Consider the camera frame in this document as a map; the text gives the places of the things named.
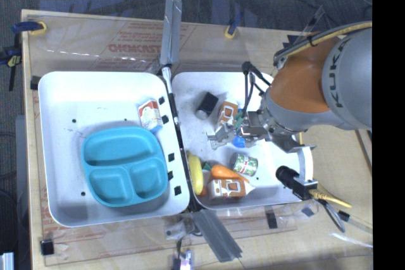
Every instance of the blue divided tray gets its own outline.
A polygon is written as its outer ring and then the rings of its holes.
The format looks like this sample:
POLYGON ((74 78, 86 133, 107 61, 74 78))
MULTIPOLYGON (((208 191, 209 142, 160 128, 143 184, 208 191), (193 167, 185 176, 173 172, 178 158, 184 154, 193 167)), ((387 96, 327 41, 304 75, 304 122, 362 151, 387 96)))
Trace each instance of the blue divided tray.
POLYGON ((108 207, 147 202, 162 195, 168 186, 159 141, 140 126, 90 134, 82 145, 82 162, 91 193, 108 207))

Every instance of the orange carrot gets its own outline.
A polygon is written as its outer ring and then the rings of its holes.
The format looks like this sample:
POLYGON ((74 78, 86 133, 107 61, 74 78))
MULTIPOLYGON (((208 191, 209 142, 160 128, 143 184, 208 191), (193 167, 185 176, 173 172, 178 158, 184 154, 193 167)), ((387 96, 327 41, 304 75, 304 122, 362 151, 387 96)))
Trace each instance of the orange carrot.
POLYGON ((242 179, 249 183, 248 179, 236 173, 235 171, 232 171, 226 166, 223 166, 222 164, 215 164, 211 168, 211 174, 214 179, 242 179))

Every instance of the small carton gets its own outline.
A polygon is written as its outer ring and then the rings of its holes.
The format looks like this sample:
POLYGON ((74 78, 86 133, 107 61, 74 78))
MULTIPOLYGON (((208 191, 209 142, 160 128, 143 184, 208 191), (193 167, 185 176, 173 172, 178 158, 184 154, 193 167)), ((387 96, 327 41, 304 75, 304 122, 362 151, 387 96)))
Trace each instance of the small carton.
POLYGON ((242 198, 253 189, 242 179, 214 179, 207 184, 210 199, 242 198))
POLYGON ((139 116, 142 126, 152 133, 160 130, 163 126, 159 112, 158 102, 151 99, 139 107, 139 116))
POLYGON ((229 125, 234 124, 234 116, 238 113, 238 105, 234 102, 224 101, 220 107, 220 112, 218 114, 218 125, 217 128, 221 127, 223 124, 228 123, 229 125))

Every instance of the blue clamp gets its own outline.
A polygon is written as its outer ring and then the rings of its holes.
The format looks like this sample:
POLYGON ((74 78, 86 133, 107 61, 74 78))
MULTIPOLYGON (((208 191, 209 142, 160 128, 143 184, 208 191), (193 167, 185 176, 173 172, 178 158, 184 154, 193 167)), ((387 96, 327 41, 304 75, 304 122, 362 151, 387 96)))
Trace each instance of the blue clamp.
POLYGON ((239 15, 236 16, 235 20, 227 27, 227 29, 225 30, 226 38, 233 39, 235 37, 236 28, 238 27, 243 15, 244 12, 240 12, 239 15))
POLYGON ((46 28, 45 24, 41 21, 37 23, 36 21, 22 21, 21 23, 14 24, 11 26, 11 30, 14 34, 19 34, 27 31, 44 30, 46 28))
POLYGON ((11 68, 10 81, 8 91, 14 89, 14 80, 16 73, 16 66, 22 62, 22 48, 20 44, 20 34, 22 32, 29 32, 31 35, 40 34, 46 31, 46 25, 43 21, 22 21, 11 26, 14 33, 14 45, 8 47, 0 47, 0 65, 7 65, 11 68))

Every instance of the soda can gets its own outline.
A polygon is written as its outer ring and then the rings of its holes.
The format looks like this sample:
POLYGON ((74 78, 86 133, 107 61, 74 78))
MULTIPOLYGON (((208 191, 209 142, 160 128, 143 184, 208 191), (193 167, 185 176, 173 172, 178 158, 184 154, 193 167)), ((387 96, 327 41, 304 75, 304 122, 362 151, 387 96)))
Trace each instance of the soda can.
POLYGON ((253 176, 258 170, 259 161, 245 154, 234 153, 230 158, 231 168, 243 175, 253 176))

